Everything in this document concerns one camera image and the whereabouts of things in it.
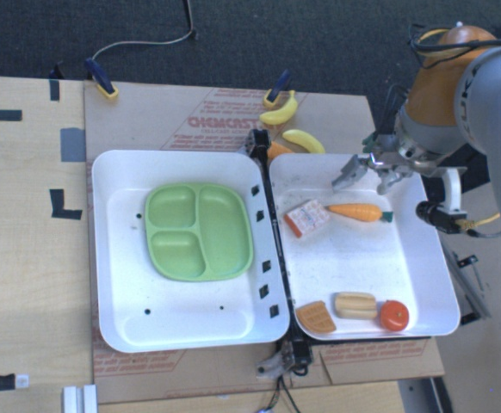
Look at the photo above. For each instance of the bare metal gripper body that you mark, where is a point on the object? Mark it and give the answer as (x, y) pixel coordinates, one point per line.
(410, 159)

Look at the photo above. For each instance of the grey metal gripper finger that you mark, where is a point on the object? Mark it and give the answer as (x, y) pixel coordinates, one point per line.
(389, 182)
(348, 172)

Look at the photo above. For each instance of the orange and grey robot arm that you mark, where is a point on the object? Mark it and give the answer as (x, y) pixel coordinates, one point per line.
(437, 88)

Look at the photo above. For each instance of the orange carrot green stem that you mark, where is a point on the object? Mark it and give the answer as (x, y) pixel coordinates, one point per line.
(356, 212)

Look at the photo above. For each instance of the yellow banana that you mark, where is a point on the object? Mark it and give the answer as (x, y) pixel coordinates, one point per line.
(281, 112)
(304, 141)

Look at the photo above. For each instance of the orange and white carton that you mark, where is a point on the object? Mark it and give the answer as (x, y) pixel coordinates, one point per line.
(307, 217)

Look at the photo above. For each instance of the white plastic tray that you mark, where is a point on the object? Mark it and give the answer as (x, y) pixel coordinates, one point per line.
(181, 308)
(354, 260)

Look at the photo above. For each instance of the thin black rod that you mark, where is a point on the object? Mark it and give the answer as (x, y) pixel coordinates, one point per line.
(276, 230)

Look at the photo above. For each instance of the tan bread bun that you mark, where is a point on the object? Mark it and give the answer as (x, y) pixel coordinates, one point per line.
(355, 306)

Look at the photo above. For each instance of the red tomato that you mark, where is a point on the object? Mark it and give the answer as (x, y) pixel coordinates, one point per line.
(394, 315)

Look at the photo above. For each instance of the green divided plate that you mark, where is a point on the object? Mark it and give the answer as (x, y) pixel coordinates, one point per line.
(220, 230)

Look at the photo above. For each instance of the orange waffle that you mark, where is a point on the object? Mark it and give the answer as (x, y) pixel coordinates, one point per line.
(316, 317)

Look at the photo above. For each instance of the brown cardboard board red print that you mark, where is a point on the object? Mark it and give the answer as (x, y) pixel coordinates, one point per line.
(147, 118)

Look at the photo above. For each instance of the black cylinder on white bracket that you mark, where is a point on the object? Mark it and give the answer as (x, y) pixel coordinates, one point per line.
(440, 215)

